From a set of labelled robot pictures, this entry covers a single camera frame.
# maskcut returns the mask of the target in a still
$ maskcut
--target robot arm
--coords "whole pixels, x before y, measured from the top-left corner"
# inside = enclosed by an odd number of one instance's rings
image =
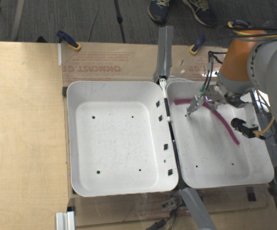
[[[238,22],[238,25],[247,28],[238,31],[247,35],[246,40],[235,38],[232,41],[218,72],[216,84],[208,86],[198,97],[195,96],[187,108],[187,113],[190,115],[203,102],[208,103],[213,110],[217,109],[219,104],[245,108],[246,121],[235,118],[231,125],[248,138],[263,137],[263,132],[258,131],[258,126],[254,123],[253,105],[243,102],[241,97],[252,89],[267,94],[277,122],[277,37],[264,36],[264,40],[258,35],[267,35],[265,31],[251,30],[244,22]]]

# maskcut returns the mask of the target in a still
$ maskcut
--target black cable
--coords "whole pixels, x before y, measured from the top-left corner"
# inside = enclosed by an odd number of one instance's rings
[[[261,101],[261,98],[260,98],[259,95],[258,95],[258,100],[255,100],[255,101],[259,102],[260,104],[264,104],[267,107],[266,103]],[[266,113],[266,111],[265,111],[265,109],[262,105],[261,105],[261,109],[262,109],[262,112],[264,113],[264,115],[266,116],[266,118],[268,119],[268,121],[270,122],[271,118],[269,118],[268,114]],[[272,130],[272,134],[270,134],[267,137],[264,136],[265,139],[268,139],[268,138],[272,137],[275,134],[276,129],[275,129],[274,125],[271,126],[271,130]]]
[[[229,37],[263,37],[263,36],[277,36],[277,33],[261,33],[261,34],[250,34],[250,35],[229,35]]]
[[[210,70],[210,72],[211,72],[211,74],[210,74],[210,77],[209,77],[208,82],[207,82],[207,84],[206,84],[205,90],[208,89],[209,84],[210,84],[210,82],[211,82],[212,72],[213,72],[213,66],[214,66],[213,54],[210,54],[210,55],[211,55],[211,58],[210,58],[210,62],[211,62],[211,70]]]
[[[229,30],[235,30],[235,31],[251,31],[251,30],[277,31],[277,27],[262,27],[262,26],[246,28],[246,27],[229,27],[226,25],[226,28]]]
[[[239,37],[238,40],[245,41],[245,42],[274,42],[274,41],[277,41],[277,37],[262,38],[262,39],[245,39],[245,38]]]
[[[123,17],[121,16],[121,13],[120,13],[118,0],[114,0],[114,6],[115,6],[115,10],[116,10],[116,17],[117,17],[117,22],[119,24],[121,37],[122,37],[123,43],[126,43],[124,28],[123,28],[123,25],[122,25]]]
[[[204,86],[206,85],[206,83],[207,83],[207,81],[208,81],[209,74],[210,74],[210,70],[208,69],[207,75],[206,75],[206,80],[205,80],[205,82],[204,82]]]
[[[177,214],[174,215],[173,221],[171,222],[171,224],[170,224],[170,226],[169,226],[169,228],[167,230],[172,230],[173,225],[175,224],[176,220],[177,220]]]
[[[223,64],[223,62],[216,56],[216,55],[224,55],[227,52],[214,52],[214,51],[209,51],[209,54],[212,54],[213,58],[220,64]]]

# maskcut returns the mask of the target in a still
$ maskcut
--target shoe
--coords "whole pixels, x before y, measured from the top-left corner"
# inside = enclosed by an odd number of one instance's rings
[[[207,0],[181,0],[188,6],[199,23],[205,26],[214,26],[216,24],[216,16],[209,8]]]
[[[148,14],[156,22],[165,23],[168,18],[168,3],[170,0],[151,0]]]

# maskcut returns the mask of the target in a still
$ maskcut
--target white plastic tray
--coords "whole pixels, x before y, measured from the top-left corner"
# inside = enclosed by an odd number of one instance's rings
[[[158,85],[78,81],[68,87],[67,99],[71,183],[79,195],[176,187],[178,173]]]
[[[233,130],[240,144],[230,137],[220,120],[205,107],[187,116],[185,104],[175,100],[192,99],[201,82],[172,82],[167,86],[173,131],[178,148],[182,176],[192,188],[263,184],[274,177],[265,142],[248,139]],[[244,96],[244,101],[251,101]],[[243,108],[220,105],[217,110],[230,124],[235,117],[245,118]]]

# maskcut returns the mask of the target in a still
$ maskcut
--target gray carpet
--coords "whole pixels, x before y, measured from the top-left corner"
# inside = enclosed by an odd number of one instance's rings
[[[174,45],[191,45],[205,34],[205,45],[227,47],[231,39],[225,37],[227,31],[218,28],[228,21],[238,19],[255,26],[277,26],[277,0],[208,0],[218,19],[213,28],[199,24],[181,0],[171,0],[166,24],[155,24],[148,16],[149,1],[118,0],[126,43],[157,44],[158,28],[173,25]],[[10,41],[17,0],[2,0],[0,6],[0,41]],[[56,33],[61,30],[79,42],[86,42],[98,9],[90,41],[122,43],[113,0],[25,0],[17,41],[35,42],[42,36],[56,43]]]

